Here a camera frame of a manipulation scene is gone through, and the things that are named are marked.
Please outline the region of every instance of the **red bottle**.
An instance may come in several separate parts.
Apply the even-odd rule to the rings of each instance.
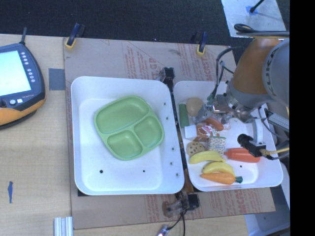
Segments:
[[[247,163],[257,163],[260,157],[254,157],[250,152],[243,147],[230,148],[224,153],[228,159],[247,162]]]

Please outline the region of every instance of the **cardboard sheet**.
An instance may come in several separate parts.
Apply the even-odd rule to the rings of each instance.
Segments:
[[[195,44],[141,42],[77,38],[72,49],[64,47],[68,148],[70,161],[71,207],[74,229],[143,224],[177,220],[162,212],[164,202],[173,203],[168,195],[86,196],[74,182],[72,143],[72,81],[80,76],[129,79],[156,79],[163,67],[173,67],[178,81],[213,81],[216,59],[226,46],[207,45],[203,56]],[[233,53],[221,60],[230,70],[236,67]],[[224,72],[222,81],[229,80]],[[275,211],[270,188],[198,192],[200,207],[186,213],[186,219],[233,216]]]

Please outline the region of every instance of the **toy banana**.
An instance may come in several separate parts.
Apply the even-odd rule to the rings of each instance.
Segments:
[[[235,176],[232,166],[224,162],[210,162],[202,168],[203,174],[212,172],[230,173]]]
[[[189,159],[190,164],[200,163],[203,161],[225,162],[219,152],[215,150],[205,150],[192,155]]]

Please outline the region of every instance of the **white tray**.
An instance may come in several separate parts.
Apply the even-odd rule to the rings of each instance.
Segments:
[[[100,107],[128,95],[143,98],[159,118],[164,139],[143,156],[119,160],[94,127]],[[184,172],[170,92],[154,80],[79,77],[71,85],[74,177],[87,195],[172,194],[184,185]]]
[[[207,102],[207,97],[214,89],[214,82],[207,81],[181,81],[174,86],[174,97],[176,102],[177,113],[179,104],[186,104],[189,98],[198,97]],[[217,94],[223,94],[226,91],[226,84],[220,83]],[[253,116],[258,117],[258,111],[252,113]],[[192,117],[189,117],[190,125],[194,125]],[[185,138],[184,129],[181,129],[183,137],[184,149],[191,140]],[[253,129],[251,124],[244,124],[237,118],[230,119],[230,129],[222,132],[226,137],[225,149],[239,148],[237,137],[240,134],[247,134],[253,136]],[[276,150],[271,133],[263,128],[263,141],[267,144],[267,150]],[[189,177],[191,183],[200,191],[221,191],[233,189],[247,189],[258,187],[272,187],[281,184],[283,179],[283,172],[279,160],[269,160],[262,157],[258,163],[244,163],[235,160],[226,160],[226,163],[233,167],[236,176],[242,176],[242,183],[233,183],[232,185],[215,183],[200,177],[202,167],[206,162],[197,164],[187,163]]]

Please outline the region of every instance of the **table surface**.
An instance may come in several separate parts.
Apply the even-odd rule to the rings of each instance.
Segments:
[[[20,35],[0,34],[0,46]],[[0,130],[0,235],[52,236],[55,217],[71,216],[65,91],[49,90],[49,68],[64,69],[63,38],[26,36],[46,83],[47,99],[28,120]],[[12,202],[8,186],[13,183]],[[157,235],[164,223],[74,230],[75,236]],[[244,216],[185,220],[186,236],[247,236]],[[168,236],[181,236],[183,222]]]

